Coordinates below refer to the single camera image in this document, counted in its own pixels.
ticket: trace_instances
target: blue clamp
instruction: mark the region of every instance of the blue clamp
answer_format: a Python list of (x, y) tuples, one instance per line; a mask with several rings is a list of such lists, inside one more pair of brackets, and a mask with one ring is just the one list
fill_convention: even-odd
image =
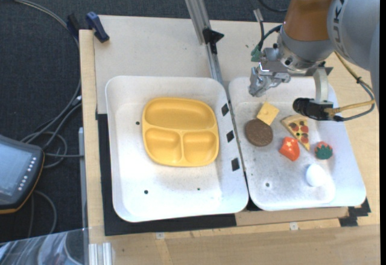
[(90, 28), (95, 29), (94, 35), (101, 43), (104, 43), (105, 41), (110, 39), (110, 37), (104, 31), (99, 16), (93, 11), (86, 15), (86, 21), (89, 24)]

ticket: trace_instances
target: black bracket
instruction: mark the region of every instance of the black bracket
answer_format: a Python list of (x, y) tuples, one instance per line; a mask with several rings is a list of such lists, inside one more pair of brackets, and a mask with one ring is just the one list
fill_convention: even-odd
[(349, 207), (349, 216), (340, 218), (339, 222), (341, 226), (358, 226), (358, 217), (367, 217), (371, 212), (369, 201), (367, 198), (364, 200), (360, 207)]
[(217, 55), (216, 43), (219, 40), (221, 40), (224, 37), (224, 35), (222, 33), (213, 31), (212, 29), (209, 29), (209, 28), (205, 28), (203, 30), (203, 35), (204, 35), (205, 43), (206, 44), (210, 43), (210, 51), (212, 52), (212, 54)]

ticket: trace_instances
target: brown round toy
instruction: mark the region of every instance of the brown round toy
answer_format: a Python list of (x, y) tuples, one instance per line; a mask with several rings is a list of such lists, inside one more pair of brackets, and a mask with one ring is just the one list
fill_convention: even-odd
[(253, 119), (247, 122), (245, 125), (245, 135), (251, 144), (258, 147), (268, 145), (273, 139), (272, 128), (260, 119)]

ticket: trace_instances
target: toy pizza slice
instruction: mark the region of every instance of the toy pizza slice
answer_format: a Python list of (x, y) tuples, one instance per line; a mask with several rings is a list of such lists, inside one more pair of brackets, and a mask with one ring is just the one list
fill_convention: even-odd
[(307, 117), (296, 114), (282, 119), (281, 123), (289, 132), (291, 132), (299, 143), (304, 146), (305, 149), (309, 150)]

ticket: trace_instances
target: black clamp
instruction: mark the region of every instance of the black clamp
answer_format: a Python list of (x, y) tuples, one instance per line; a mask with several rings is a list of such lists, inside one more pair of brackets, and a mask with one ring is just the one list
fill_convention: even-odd
[(104, 43), (105, 41), (110, 39), (110, 37), (104, 31), (101, 20), (99, 19), (99, 16), (96, 13), (94, 13), (93, 11), (88, 13), (86, 15), (86, 21), (89, 24), (90, 29), (95, 30), (94, 35), (101, 43)]
[(224, 35), (222, 33), (213, 31), (212, 29), (205, 28), (203, 30), (203, 36), (205, 43), (208, 44), (210, 43), (210, 50), (212, 51), (212, 54), (217, 55), (217, 47), (216, 43), (221, 40)]

